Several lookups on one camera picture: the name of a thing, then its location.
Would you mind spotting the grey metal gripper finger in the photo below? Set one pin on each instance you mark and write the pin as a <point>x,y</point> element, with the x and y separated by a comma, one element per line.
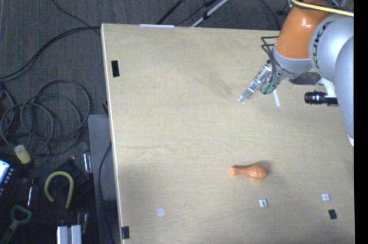
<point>249,91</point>

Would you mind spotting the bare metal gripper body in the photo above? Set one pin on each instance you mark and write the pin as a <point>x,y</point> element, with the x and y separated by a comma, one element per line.
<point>270,76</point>

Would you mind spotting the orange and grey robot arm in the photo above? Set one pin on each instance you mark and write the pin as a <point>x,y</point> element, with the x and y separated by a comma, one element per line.
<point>330,44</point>

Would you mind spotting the pale wood board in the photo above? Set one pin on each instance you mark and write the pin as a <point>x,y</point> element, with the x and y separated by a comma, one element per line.
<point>201,127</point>

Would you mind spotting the orange toy chicken drumstick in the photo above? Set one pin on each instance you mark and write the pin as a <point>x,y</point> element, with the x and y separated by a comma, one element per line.
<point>253,171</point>

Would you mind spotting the yellow curved tube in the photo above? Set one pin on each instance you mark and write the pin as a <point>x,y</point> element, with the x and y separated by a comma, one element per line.
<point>59,179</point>

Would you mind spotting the small yellow bottle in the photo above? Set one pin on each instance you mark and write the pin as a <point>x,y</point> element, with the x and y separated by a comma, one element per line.
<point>22,154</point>

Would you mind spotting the black cylinder on white bracket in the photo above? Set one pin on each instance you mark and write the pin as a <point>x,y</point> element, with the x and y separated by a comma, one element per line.
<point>317,98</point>

